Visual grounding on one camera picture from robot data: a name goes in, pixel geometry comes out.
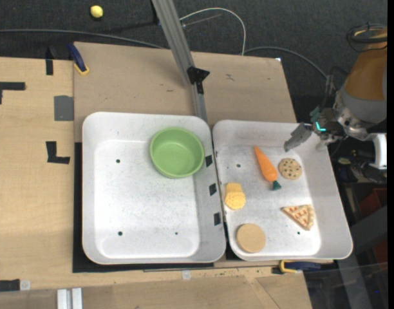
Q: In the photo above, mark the black cylinder on white bracket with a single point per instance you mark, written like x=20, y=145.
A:
x=378, y=150

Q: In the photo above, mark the yellow ball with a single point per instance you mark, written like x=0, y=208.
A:
x=96, y=12

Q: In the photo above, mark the pizza slice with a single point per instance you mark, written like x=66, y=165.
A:
x=301, y=217

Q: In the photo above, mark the white plastic tray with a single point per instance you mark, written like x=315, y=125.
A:
x=274, y=237
x=136, y=198

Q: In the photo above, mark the brown cardboard board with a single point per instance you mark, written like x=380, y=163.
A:
x=136, y=82

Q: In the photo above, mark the green bowl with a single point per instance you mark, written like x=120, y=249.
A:
x=177, y=153

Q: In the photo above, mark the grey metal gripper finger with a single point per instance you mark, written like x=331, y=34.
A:
x=296, y=137
x=322, y=144

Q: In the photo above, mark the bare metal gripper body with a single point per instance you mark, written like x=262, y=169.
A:
x=342, y=125

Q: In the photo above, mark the round tan biscuit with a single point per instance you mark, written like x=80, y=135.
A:
x=250, y=238

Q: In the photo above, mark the orange carrot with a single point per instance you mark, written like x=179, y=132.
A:
x=266, y=167

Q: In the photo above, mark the chocolate chip biscuit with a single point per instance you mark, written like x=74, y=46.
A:
x=290, y=169

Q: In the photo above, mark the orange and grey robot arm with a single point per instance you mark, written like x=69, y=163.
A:
x=366, y=76

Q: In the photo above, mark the yellow corn cob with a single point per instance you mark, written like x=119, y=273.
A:
x=234, y=196

